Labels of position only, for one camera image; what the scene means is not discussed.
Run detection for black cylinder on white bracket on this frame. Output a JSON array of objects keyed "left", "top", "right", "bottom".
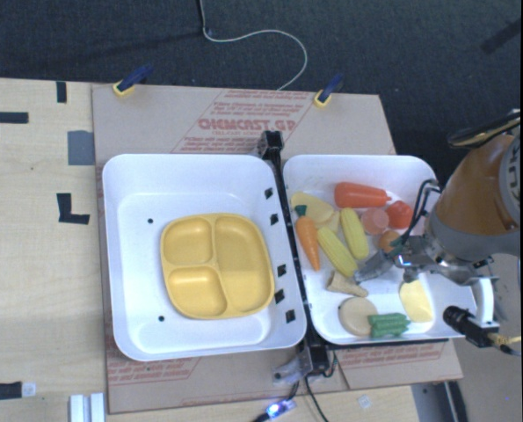
[{"left": 442, "top": 275, "right": 502, "bottom": 349}]

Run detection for green toy beans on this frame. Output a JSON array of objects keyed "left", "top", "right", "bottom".
[{"left": 367, "top": 311, "right": 412, "bottom": 339}]

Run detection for orange carrot green top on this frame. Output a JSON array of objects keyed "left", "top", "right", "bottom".
[{"left": 294, "top": 204, "right": 323, "bottom": 273}]

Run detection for black block with thin wires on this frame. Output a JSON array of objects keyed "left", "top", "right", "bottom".
[
  {"left": 294, "top": 339, "right": 338, "bottom": 378},
  {"left": 258, "top": 129, "right": 286, "bottom": 162}
]

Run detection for small orange ball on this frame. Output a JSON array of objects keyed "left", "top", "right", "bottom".
[{"left": 377, "top": 229, "right": 403, "bottom": 255}]

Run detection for pink toy cup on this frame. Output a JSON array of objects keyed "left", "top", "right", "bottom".
[{"left": 360, "top": 207, "right": 391, "bottom": 236}]

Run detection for beige round biscuit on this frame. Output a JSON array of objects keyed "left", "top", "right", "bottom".
[{"left": 337, "top": 295, "right": 380, "bottom": 338}]

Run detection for brown cardboard board red print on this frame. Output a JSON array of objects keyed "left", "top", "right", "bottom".
[{"left": 91, "top": 83, "right": 465, "bottom": 415}]

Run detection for yellow corn cob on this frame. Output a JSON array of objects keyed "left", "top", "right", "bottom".
[
  {"left": 339, "top": 207, "right": 371, "bottom": 262},
  {"left": 316, "top": 225, "right": 360, "bottom": 279}
]

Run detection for white plastic tray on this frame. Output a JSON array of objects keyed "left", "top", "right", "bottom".
[
  {"left": 101, "top": 152, "right": 309, "bottom": 363},
  {"left": 282, "top": 153, "right": 478, "bottom": 347}
]

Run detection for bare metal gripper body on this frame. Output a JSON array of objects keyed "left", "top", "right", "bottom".
[{"left": 390, "top": 234, "right": 493, "bottom": 287}]

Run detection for thin black rod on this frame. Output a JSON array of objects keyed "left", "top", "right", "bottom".
[{"left": 269, "top": 146, "right": 329, "bottom": 368}]

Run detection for red-orange toy pepper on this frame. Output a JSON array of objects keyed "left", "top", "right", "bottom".
[{"left": 384, "top": 200, "right": 416, "bottom": 230}]

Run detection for yellow divided plate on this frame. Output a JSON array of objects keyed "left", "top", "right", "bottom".
[{"left": 159, "top": 212, "right": 277, "bottom": 321}]

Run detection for beige ice cream cone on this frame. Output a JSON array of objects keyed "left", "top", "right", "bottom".
[{"left": 325, "top": 270, "right": 370, "bottom": 299}]

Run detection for orange-red toy bottle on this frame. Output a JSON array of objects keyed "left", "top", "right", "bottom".
[{"left": 333, "top": 181, "right": 394, "bottom": 210}]

